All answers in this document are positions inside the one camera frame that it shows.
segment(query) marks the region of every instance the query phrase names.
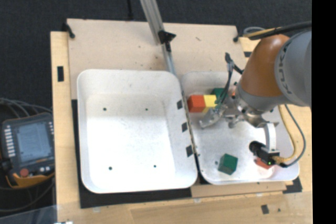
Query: orange block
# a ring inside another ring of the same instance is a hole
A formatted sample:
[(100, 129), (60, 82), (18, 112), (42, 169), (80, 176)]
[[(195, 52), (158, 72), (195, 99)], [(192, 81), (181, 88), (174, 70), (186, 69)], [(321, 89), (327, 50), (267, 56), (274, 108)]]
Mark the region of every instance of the orange block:
[(262, 168), (265, 169), (270, 169), (273, 167), (273, 165), (267, 165), (266, 163), (264, 163), (259, 157), (257, 157), (257, 159), (255, 160), (256, 165), (261, 166)]
[(200, 113), (205, 108), (203, 95), (191, 95), (187, 101), (189, 112)]

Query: white tray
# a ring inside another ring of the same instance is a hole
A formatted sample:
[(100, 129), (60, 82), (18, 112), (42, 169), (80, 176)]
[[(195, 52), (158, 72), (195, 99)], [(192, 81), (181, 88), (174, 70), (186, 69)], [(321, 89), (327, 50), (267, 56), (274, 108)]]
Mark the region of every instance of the white tray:
[(94, 193), (197, 179), (181, 86), (166, 71), (86, 70), (77, 80), (81, 177)]
[[(182, 87), (186, 98), (192, 94), (210, 94), (214, 88), (223, 88), (227, 77), (227, 72), (191, 72), (183, 76)], [(231, 87), (234, 82), (239, 81), (239, 78), (240, 75), (234, 72)], [(202, 176), (209, 183), (224, 185), (246, 182), (290, 181), (299, 175), (298, 163), (288, 168), (273, 166), (270, 169), (255, 164), (255, 157), (249, 150), (249, 144), (252, 141), (265, 144), (264, 129), (254, 128), (247, 122), (239, 122), (235, 128), (230, 129), (224, 119), (202, 129), (199, 120), (203, 116), (203, 113), (190, 113), (199, 168)], [(293, 147), (278, 108), (275, 108), (273, 113), (266, 113), (263, 117), (270, 122), (279, 122), (276, 126), (277, 149), (280, 150), (281, 156), (290, 156)], [(219, 160), (225, 153), (238, 158), (237, 169), (231, 175), (218, 171)]]

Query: yellow block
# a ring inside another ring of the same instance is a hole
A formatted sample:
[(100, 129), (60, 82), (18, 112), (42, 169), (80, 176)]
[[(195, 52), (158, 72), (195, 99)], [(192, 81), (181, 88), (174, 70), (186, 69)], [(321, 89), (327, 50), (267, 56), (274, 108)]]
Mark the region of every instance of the yellow block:
[(217, 97), (214, 94), (204, 95), (205, 109), (202, 112), (206, 113), (208, 112), (209, 108), (214, 108), (216, 106), (215, 104), (216, 99)]

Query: black clip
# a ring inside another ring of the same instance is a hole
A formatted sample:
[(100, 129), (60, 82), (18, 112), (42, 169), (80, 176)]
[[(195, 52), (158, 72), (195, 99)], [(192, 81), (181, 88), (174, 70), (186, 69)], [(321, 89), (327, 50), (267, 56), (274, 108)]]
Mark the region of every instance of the black clip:
[(166, 50), (168, 52), (171, 52), (172, 48), (170, 46), (170, 41), (172, 41), (176, 37), (176, 35), (172, 34), (172, 33), (168, 33), (164, 30), (159, 31), (158, 35), (159, 35), (159, 39), (160, 39), (161, 44), (165, 44), (166, 45)]
[(62, 31), (69, 32), (70, 38), (75, 38), (74, 33), (72, 32), (70, 26), (67, 23), (63, 23), (63, 25), (62, 25)]

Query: red emergency stop button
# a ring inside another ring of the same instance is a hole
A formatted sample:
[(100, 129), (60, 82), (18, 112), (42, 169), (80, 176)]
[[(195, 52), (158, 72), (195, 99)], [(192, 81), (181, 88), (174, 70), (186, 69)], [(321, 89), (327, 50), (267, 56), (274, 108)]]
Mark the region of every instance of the red emergency stop button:
[(21, 177), (27, 177), (29, 175), (29, 170), (27, 168), (22, 168), (20, 170)]

